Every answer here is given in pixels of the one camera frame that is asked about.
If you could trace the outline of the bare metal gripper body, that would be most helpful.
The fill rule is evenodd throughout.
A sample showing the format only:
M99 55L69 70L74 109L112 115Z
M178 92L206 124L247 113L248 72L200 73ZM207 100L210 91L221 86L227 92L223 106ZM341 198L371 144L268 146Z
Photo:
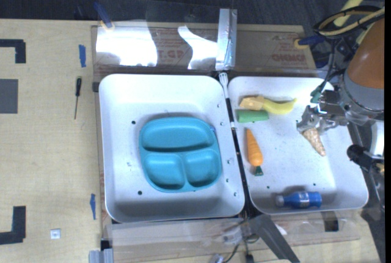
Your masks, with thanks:
M378 94L353 98L349 92L325 90L318 101L321 111L330 116L344 117L357 125L384 121L384 101Z

